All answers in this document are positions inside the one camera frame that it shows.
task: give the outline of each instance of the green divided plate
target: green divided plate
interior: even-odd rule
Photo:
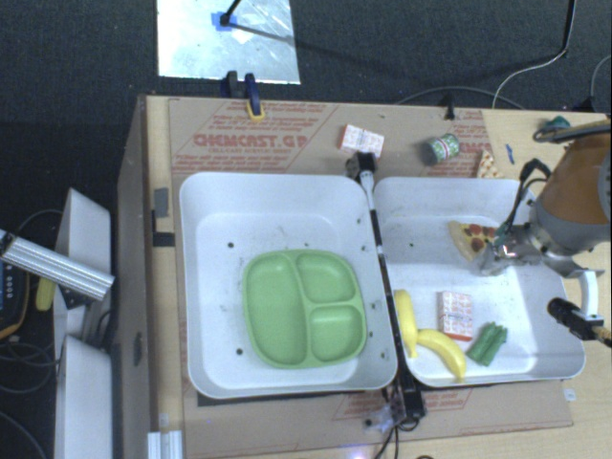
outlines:
[[[328,251],[271,251],[243,276],[251,344],[275,367],[348,361],[365,344],[363,300],[351,266]]]

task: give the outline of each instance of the metal sheet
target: metal sheet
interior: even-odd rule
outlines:
[[[160,76],[219,79],[235,70],[240,79],[299,84],[289,0],[242,0],[236,25],[220,30],[214,15],[232,1],[157,0]]]

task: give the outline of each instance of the banana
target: banana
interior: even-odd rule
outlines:
[[[417,336],[419,329],[414,318],[414,309],[412,308],[412,300],[408,291],[400,289],[395,292],[395,308],[398,311],[402,340],[408,349],[408,355],[411,358],[415,358],[417,357]]]
[[[437,330],[424,329],[419,331],[417,343],[438,354],[459,380],[465,378],[466,355],[451,337]]]

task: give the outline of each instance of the can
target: can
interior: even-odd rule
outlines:
[[[446,133],[442,138],[434,138],[423,144],[425,164],[438,164],[459,154],[459,140],[454,134]]]

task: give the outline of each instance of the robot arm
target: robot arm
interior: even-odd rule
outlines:
[[[513,211],[497,230],[497,237],[481,255],[481,272],[501,273],[510,265],[544,263],[563,277],[578,278],[582,307],[553,299],[549,313],[579,339],[598,339],[610,346],[610,332],[597,315],[601,272],[580,267],[573,256],[610,241],[610,120],[577,128],[540,130],[538,142],[573,141],[550,174],[533,160],[525,165]],[[539,169],[546,185],[531,206],[528,223],[514,226],[514,213],[522,201],[529,175]]]

